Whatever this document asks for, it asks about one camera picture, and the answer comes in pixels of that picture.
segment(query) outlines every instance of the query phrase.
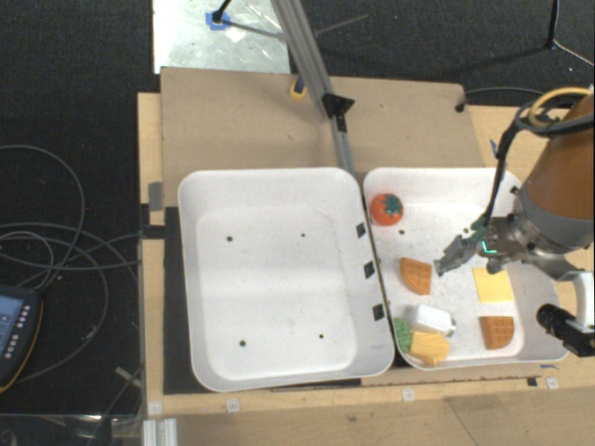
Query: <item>yellow block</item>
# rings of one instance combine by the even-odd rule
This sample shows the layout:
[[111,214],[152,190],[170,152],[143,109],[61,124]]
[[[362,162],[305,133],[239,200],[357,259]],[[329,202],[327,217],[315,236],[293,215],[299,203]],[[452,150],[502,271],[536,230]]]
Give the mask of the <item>yellow block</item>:
[[448,355],[449,350],[448,341],[442,334],[418,331],[412,333],[409,355],[425,363],[435,364],[443,361]]
[[509,275],[505,270],[501,270],[497,274],[490,274],[485,268],[475,268],[473,278],[480,302],[483,304],[514,300]]

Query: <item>white tray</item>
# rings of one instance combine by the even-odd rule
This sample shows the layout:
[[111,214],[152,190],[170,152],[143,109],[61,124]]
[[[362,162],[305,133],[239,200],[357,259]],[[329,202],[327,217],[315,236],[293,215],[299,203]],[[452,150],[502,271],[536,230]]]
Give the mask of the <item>white tray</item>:
[[[431,263],[443,256],[443,249],[457,234],[469,236],[467,228],[485,210],[490,198],[494,169],[400,169],[378,168],[364,180],[368,203],[380,193],[401,198],[403,219],[392,227],[372,223],[372,235],[392,317],[410,319],[418,304],[448,311],[456,321],[456,332],[448,338],[450,353],[435,366],[403,357],[421,369],[443,369],[517,361],[554,361],[567,353],[562,342],[546,335],[536,321],[539,307],[559,305],[551,279],[530,265],[507,265],[513,302],[482,304],[479,301],[472,269],[484,267],[486,259],[475,256],[466,265],[439,277],[432,272],[431,295],[409,290],[398,275],[401,257]],[[519,180],[507,173],[496,201],[495,216],[511,211],[513,186]],[[487,350],[479,316],[511,316],[515,333],[512,342],[499,350]]]
[[205,387],[359,378],[392,364],[362,195],[347,172],[195,172],[178,204],[192,368]]

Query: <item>toy tomato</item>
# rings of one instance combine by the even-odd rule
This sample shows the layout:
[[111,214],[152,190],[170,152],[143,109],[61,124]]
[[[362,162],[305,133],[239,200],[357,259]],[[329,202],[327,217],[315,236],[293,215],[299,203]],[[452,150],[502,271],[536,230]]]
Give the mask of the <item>toy tomato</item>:
[[403,218],[403,204],[398,196],[383,193],[372,200],[370,215],[378,225],[388,227]]

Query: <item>waffle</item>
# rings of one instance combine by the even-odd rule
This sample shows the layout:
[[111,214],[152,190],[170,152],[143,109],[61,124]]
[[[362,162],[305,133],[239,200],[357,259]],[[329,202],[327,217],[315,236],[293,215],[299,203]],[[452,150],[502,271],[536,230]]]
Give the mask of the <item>waffle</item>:
[[514,320],[511,317],[480,317],[483,341],[488,350],[504,348],[514,335]]
[[431,264],[402,257],[399,271],[409,289],[420,295],[430,295]]

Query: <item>black bracket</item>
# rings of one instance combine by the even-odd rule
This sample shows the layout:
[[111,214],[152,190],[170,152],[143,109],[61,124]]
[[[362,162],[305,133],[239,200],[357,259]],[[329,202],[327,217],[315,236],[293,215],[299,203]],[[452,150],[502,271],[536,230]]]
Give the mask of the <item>black bracket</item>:
[[339,132],[347,132],[347,124],[345,123],[345,112],[355,103],[353,99],[343,98],[333,93],[325,93],[323,95],[323,105],[326,115],[330,118],[337,118],[337,126]]

